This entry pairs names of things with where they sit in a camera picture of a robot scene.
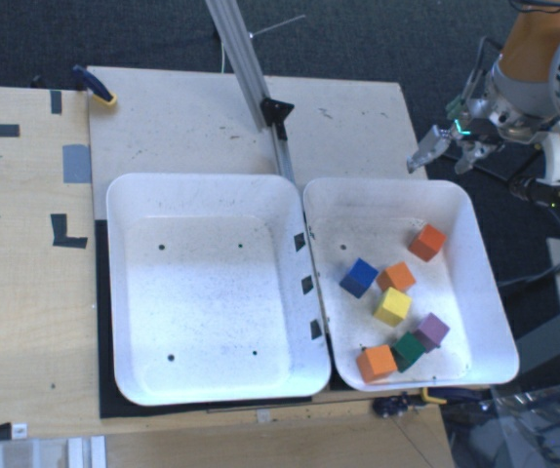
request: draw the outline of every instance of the yellow cube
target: yellow cube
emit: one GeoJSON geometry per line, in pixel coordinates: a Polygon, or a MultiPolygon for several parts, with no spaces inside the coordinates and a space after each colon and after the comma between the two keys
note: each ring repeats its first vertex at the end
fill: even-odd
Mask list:
{"type": "Polygon", "coordinates": [[[374,312],[374,317],[389,326],[395,327],[408,315],[412,299],[395,288],[388,288],[381,294],[380,303],[374,312]]]}

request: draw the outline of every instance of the green cube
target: green cube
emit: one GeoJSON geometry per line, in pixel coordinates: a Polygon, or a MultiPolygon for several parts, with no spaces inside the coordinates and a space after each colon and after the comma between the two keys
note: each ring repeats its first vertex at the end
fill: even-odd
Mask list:
{"type": "Polygon", "coordinates": [[[391,350],[399,372],[407,370],[425,353],[423,344],[409,331],[397,340],[391,350]]]}

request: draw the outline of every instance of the block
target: block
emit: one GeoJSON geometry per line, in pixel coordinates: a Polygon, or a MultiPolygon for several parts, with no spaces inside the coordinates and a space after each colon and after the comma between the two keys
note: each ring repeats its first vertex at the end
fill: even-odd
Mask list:
{"type": "Polygon", "coordinates": [[[440,252],[447,236],[433,225],[427,223],[410,243],[408,250],[423,261],[430,261],[440,252]]]}
{"type": "Polygon", "coordinates": [[[395,327],[406,319],[412,301],[404,292],[388,288],[381,294],[374,317],[380,319],[383,323],[387,323],[389,326],[395,327]]]}
{"type": "Polygon", "coordinates": [[[397,364],[388,345],[364,349],[356,358],[356,364],[365,383],[386,378],[397,371],[397,364]]]}
{"type": "Polygon", "coordinates": [[[358,258],[340,281],[342,288],[360,298],[378,275],[378,269],[358,258]]]}
{"type": "Polygon", "coordinates": [[[390,265],[381,271],[376,278],[376,283],[380,289],[385,292],[389,288],[394,288],[400,292],[405,292],[417,280],[408,268],[405,261],[400,261],[394,265],[390,265]]]}
{"type": "Polygon", "coordinates": [[[425,353],[425,347],[409,331],[406,331],[406,333],[392,345],[390,350],[399,372],[406,371],[425,353]]]}
{"type": "Polygon", "coordinates": [[[429,353],[440,347],[445,335],[449,332],[449,326],[443,323],[431,312],[427,314],[413,331],[413,335],[425,347],[425,353],[429,353]]]}

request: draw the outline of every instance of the blue cube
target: blue cube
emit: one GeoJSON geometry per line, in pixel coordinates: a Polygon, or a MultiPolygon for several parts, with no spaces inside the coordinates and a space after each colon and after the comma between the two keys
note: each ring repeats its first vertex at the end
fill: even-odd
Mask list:
{"type": "Polygon", "coordinates": [[[360,298],[378,276],[378,270],[362,258],[358,258],[340,281],[340,286],[360,298]]]}

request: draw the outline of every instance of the purple cube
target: purple cube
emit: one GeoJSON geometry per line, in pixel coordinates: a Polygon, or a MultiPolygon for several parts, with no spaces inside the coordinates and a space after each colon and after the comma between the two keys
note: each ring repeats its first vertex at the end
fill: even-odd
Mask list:
{"type": "Polygon", "coordinates": [[[340,285],[356,298],[360,298],[369,289],[377,275],[378,270],[375,267],[362,258],[358,258],[342,278],[340,285]]]}
{"type": "Polygon", "coordinates": [[[430,312],[419,323],[413,335],[423,344],[425,353],[429,353],[440,346],[441,341],[443,341],[448,332],[449,326],[430,312]]]}

